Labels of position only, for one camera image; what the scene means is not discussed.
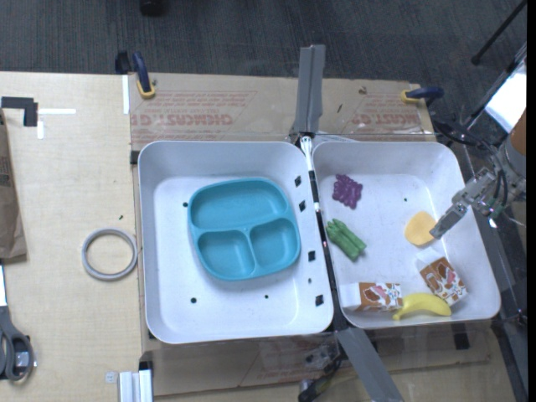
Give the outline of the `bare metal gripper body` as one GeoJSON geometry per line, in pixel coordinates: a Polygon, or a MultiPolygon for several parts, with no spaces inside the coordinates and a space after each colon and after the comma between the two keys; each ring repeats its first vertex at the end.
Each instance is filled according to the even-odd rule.
{"type": "Polygon", "coordinates": [[[453,196],[451,212],[456,218],[462,218],[473,208],[481,215],[490,217],[499,205],[502,185],[503,170],[483,168],[453,196]]]}

